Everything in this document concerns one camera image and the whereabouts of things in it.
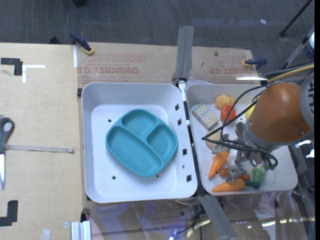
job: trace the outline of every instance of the toy tomato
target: toy tomato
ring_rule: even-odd
[[[222,108],[221,108],[221,112],[220,112],[220,119],[222,121],[225,121],[229,111],[231,109],[231,106],[230,105],[224,105]],[[235,110],[235,108],[232,109],[230,115],[228,116],[228,119],[226,120],[227,122],[229,122],[230,120],[234,119],[237,115],[237,112]]]

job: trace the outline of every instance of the black pole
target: black pole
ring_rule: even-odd
[[[296,21],[296,19],[302,14],[302,12],[308,7],[308,5],[312,2],[312,0],[308,0],[306,4],[301,8],[301,10],[293,17],[293,19],[289,22],[289,24],[279,33],[280,37],[284,37],[286,31],[290,26]]]

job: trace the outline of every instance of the teal plate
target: teal plate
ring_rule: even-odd
[[[110,128],[105,145],[124,167],[141,177],[160,172],[175,154],[178,138],[159,117],[133,109]]]

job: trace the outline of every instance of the green bottle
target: green bottle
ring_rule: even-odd
[[[265,166],[260,163],[256,167],[252,169],[252,187],[255,189],[260,188],[260,181],[266,174],[266,168]]]

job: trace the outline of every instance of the orange carrot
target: orange carrot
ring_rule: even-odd
[[[218,186],[215,186],[211,189],[213,192],[222,192],[222,191],[239,191],[242,190],[245,186],[245,181],[241,178],[236,178],[235,182],[223,182]]]
[[[216,174],[216,172],[226,163],[228,157],[229,152],[227,150],[215,155],[209,170],[209,179],[212,178]]]
[[[248,173],[244,173],[239,178],[244,180],[244,181],[247,181],[247,180],[250,179],[250,175]]]
[[[228,176],[228,171],[229,171],[229,168],[223,168],[219,170],[219,174],[221,177],[225,177],[225,176]]]

